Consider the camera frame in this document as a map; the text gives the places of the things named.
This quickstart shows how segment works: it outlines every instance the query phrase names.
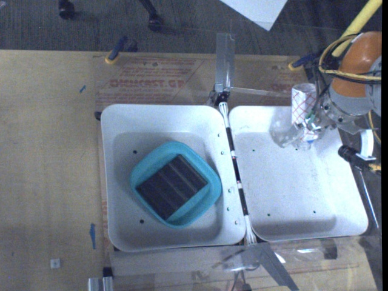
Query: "office chair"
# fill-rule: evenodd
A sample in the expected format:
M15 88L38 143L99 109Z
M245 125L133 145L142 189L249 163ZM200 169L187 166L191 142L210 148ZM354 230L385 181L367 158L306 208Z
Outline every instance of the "office chair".
M150 0L139 0L144 8L148 11L150 17L148 20L148 27L150 30L157 32L161 30L163 25L162 18L156 12L153 4ZM76 12L74 8L74 4L72 4L69 0L59 0L59 15L63 19L72 19L74 18Z

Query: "paper cup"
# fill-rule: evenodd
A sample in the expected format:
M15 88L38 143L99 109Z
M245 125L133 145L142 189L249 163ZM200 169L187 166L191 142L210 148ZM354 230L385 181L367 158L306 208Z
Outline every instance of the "paper cup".
M292 88L292 124L300 124L311 111L316 101L315 85L311 83L303 83L295 85ZM304 135L299 139L311 143L318 136L308 129L305 129Z

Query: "blue bowl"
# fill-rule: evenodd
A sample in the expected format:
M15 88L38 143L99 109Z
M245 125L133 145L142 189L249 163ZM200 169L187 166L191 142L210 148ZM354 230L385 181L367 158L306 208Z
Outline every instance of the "blue bowl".
M207 184L175 211L168 219L162 219L136 190L166 164L182 155L187 162L207 181ZM149 153L130 174L130 188L141 203L163 224L181 229L202 216L219 198L222 191L221 180L216 172L189 146L178 142L167 142Z

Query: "black square object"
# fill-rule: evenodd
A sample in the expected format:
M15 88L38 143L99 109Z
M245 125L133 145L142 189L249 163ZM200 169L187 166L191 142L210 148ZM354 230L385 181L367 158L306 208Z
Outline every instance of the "black square object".
M207 183L182 155L178 155L137 186L136 191L167 220Z

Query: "white tray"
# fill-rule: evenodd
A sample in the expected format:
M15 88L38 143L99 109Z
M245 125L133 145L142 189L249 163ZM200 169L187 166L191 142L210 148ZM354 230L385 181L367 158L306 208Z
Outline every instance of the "white tray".
M246 225L221 114L198 105L111 105L101 116L107 180L108 232L125 252L242 240ZM132 168L166 141L190 146L218 172L222 194L184 229L160 223L129 189Z
M290 126L290 107L240 106L229 115L254 232L266 241L360 235L368 219L342 142L327 131L308 151L282 149L270 131Z

